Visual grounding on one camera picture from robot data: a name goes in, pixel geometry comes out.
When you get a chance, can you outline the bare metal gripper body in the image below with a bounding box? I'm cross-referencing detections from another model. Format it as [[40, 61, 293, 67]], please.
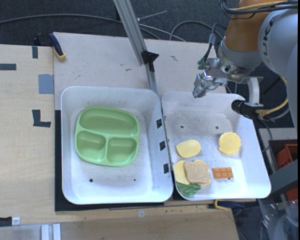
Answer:
[[201, 57, 255, 86]]

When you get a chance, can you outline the white plastic tray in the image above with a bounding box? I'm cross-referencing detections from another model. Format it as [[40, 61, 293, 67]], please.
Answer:
[[60, 85, 174, 206], [161, 90, 272, 202]]

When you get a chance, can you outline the yellow round biscuit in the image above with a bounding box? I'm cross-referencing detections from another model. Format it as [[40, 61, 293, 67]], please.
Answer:
[[218, 131, 242, 156]]

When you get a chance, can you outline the yellow oval crisp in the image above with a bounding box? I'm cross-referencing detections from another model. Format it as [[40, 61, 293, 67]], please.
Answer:
[[175, 139, 202, 159]]

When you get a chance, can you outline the tan bread slice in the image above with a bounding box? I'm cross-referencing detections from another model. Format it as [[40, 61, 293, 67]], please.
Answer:
[[183, 160, 212, 185]]

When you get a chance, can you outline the yellow cheese slice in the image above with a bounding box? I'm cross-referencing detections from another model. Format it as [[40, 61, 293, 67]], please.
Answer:
[[173, 159, 191, 186]]

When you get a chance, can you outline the orange waffle biscuit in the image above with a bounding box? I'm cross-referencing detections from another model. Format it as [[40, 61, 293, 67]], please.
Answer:
[[211, 166, 234, 180]]

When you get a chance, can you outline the green divided plate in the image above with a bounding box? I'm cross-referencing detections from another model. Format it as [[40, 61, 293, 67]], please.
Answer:
[[74, 105, 141, 168]]

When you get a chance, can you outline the green lettuce leaf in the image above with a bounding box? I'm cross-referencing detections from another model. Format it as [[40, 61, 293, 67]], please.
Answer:
[[175, 181, 202, 198]]

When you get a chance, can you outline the black cylinder on white bracket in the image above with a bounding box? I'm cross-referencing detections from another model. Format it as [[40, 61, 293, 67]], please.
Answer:
[[230, 76, 265, 120]]

